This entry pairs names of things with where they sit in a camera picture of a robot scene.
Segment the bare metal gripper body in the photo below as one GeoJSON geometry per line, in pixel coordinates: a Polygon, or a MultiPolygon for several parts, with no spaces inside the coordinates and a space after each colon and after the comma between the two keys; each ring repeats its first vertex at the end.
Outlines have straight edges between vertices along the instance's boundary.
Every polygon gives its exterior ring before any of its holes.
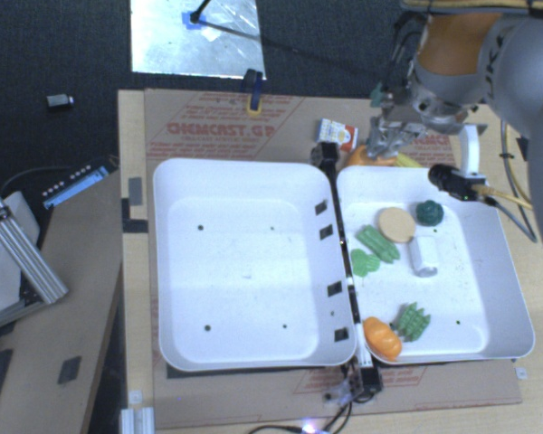
{"type": "Polygon", "coordinates": [[[380,97],[381,113],[371,119],[371,128],[414,132],[417,138],[429,130],[455,135],[467,117],[466,107],[440,99],[423,86],[394,88],[380,97]]]}

